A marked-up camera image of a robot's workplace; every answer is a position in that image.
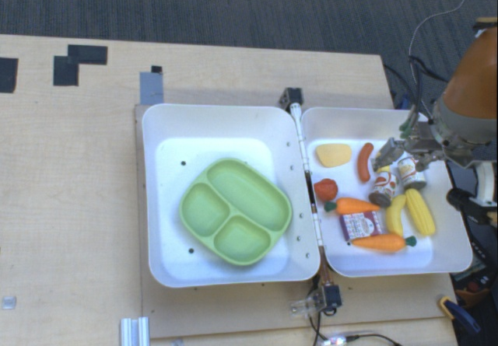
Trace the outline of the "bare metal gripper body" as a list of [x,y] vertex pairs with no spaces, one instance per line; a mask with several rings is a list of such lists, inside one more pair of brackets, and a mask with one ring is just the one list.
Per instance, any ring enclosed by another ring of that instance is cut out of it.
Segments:
[[403,138],[405,150],[419,160],[472,161],[472,151],[485,144],[485,122],[407,121]]

